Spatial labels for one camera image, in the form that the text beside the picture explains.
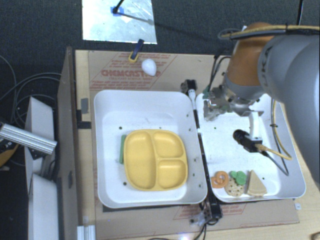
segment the gray panel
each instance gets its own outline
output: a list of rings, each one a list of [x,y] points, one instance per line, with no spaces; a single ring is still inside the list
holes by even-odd
[[[57,105],[58,179],[61,183],[58,188],[60,240],[75,240],[79,225],[75,165],[78,134],[72,49],[70,47],[66,50]]]

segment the cardboard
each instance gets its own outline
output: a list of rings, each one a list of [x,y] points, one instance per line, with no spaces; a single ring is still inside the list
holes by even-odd
[[[125,239],[198,232],[199,226],[190,218],[200,212],[199,205],[171,207],[145,207],[127,210],[104,209],[97,195],[97,158],[95,155],[95,122],[93,100],[98,91],[153,90],[179,91],[186,79],[196,79],[197,94],[209,83],[213,65],[211,55],[141,53],[135,64],[128,62],[129,52],[76,51],[77,110],[82,110],[81,100],[87,99],[90,108],[82,114],[82,120],[91,122],[91,129],[78,130],[78,159],[82,184],[83,224],[95,224],[97,240]],[[142,73],[141,62],[153,58],[158,66],[156,77]],[[221,68],[227,67],[227,61]],[[298,214],[291,199],[221,205],[223,217],[208,231],[295,224]]]

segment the bread slice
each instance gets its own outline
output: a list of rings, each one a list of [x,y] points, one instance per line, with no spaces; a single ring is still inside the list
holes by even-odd
[[[247,194],[254,197],[262,197],[267,193],[267,189],[254,170],[250,171],[250,179]]]

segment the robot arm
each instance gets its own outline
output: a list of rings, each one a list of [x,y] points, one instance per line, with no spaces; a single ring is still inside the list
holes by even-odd
[[[254,23],[246,30],[268,26]],[[204,114],[210,120],[229,111],[248,116],[249,106],[264,93],[284,104],[294,139],[319,184],[319,31],[238,41],[222,85],[209,93]]]

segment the yellow plate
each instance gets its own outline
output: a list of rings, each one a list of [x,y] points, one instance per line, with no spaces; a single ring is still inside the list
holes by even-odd
[[[126,177],[138,190],[177,189],[188,177],[185,146],[172,131],[132,131],[124,141],[123,159]]]

